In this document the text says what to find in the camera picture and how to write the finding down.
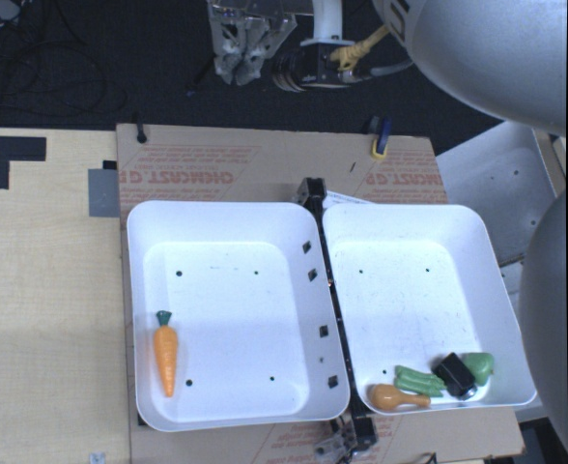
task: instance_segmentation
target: blue clip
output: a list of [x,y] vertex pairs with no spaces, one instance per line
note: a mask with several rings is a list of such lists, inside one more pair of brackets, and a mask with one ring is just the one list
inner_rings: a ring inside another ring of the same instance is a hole
[[384,117],[381,120],[381,131],[372,143],[372,158],[382,160],[387,156],[387,139],[391,134],[391,119]]

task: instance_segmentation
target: orange toy carrot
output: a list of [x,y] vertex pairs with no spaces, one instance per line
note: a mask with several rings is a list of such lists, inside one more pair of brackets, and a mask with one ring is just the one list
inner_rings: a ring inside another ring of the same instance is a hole
[[172,397],[175,391],[179,340],[177,339],[177,332],[168,325],[172,313],[170,311],[158,311],[156,316],[159,321],[159,328],[153,335],[153,344],[156,351],[157,369],[164,387],[164,393],[167,397]]

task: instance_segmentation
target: white tray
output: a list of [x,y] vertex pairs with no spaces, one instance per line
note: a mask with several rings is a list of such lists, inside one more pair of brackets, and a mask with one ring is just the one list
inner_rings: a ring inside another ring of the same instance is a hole
[[[316,221],[293,203],[149,201],[128,217],[143,420],[161,431],[329,420],[350,388]],[[156,312],[179,336],[163,395]]]
[[458,205],[339,204],[327,247],[361,399],[398,364],[431,372],[451,352],[489,352],[495,371],[474,397],[444,392],[428,408],[521,405],[536,390],[518,321],[481,217]]
[[[481,218],[455,205],[336,204],[324,215],[355,383],[428,372],[450,352],[490,352],[495,373],[465,402],[535,396],[520,330]],[[136,400],[160,431],[330,420],[351,390],[314,217],[293,203],[149,201],[128,217]],[[175,394],[163,395],[152,338],[173,315]]]

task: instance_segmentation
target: carrot top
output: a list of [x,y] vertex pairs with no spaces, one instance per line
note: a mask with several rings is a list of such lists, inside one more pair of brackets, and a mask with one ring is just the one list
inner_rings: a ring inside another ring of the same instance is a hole
[[159,325],[161,327],[163,327],[164,325],[168,325],[168,321],[170,320],[170,317],[172,316],[172,313],[170,311],[158,311],[157,314],[157,321],[159,322]]

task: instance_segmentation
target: black floor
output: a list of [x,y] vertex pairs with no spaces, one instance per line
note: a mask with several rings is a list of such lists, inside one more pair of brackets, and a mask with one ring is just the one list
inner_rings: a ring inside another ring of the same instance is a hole
[[[370,0],[343,0],[344,38],[380,25]],[[280,48],[312,36],[313,20]],[[389,116],[393,134],[430,137],[437,155],[496,125],[448,96],[415,67],[338,90],[290,93],[270,75],[226,84],[213,69],[189,96],[186,85],[213,54],[207,0],[25,0],[0,26],[0,127],[113,130],[132,122],[282,131],[364,132]],[[387,36],[369,65],[406,58]]]

